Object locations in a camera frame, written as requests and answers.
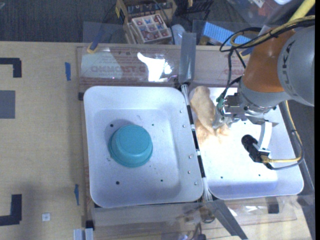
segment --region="gray square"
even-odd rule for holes
[[[16,118],[16,91],[0,90],[0,119]]]

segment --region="small white square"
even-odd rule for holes
[[[43,221],[43,222],[48,222],[48,221],[50,221],[50,213],[49,213],[49,212],[42,213],[42,221]]]

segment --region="floor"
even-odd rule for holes
[[[5,3],[5,6],[0,9],[0,41],[81,43],[85,36],[84,22],[99,23],[105,20],[104,22],[108,24],[119,24],[117,18],[113,15],[113,6],[116,0],[0,0],[1,2]],[[201,20],[201,16],[199,14],[194,15],[194,19]],[[213,0],[207,19],[217,22],[245,23],[244,19],[226,0]],[[192,30],[192,25],[182,17],[175,17],[172,24],[181,24],[186,30]],[[306,107],[293,101],[289,102],[289,104],[305,149],[307,171],[314,185],[314,108]],[[39,152],[31,145],[29,148],[31,153]],[[8,164],[7,166],[14,168],[13,164]],[[28,170],[25,173],[31,174],[32,171]],[[38,179],[36,175],[34,176],[34,181],[39,182],[36,188],[34,184],[28,185],[27,182],[23,184],[23,189],[31,197],[37,196],[38,187],[44,188],[43,184],[45,184],[45,181]],[[72,180],[68,183],[70,190],[73,190],[74,183]],[[309,196],[313,192],[312,183],[306,185],[302,194]],[[6,200],[3,201],[4,203],[10,204],[10,195],[8,193],[1,192],[1,199]],[[315,204],[312,200],[306,202],[304,198],[300,199],[300,203],[304,207],[308,226],[315,239]],[[1,214],[7,213],[7,210],[1,210]]]

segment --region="beige plush toy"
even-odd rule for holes
[[[230,135],[230,130],[226,124],[218,129],[212,127],[216,106],[210,99],[208,87],[198,86],[195,88],[190,105],[197,116],[195,131],[200,149],[221,144],[223,139]]]

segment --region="teal bowl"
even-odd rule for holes
[[[119,128],[109,139],[111,157],[129,168],[143,166],[152,156],[153,144],[149,133],[141,126],[129,124]]]

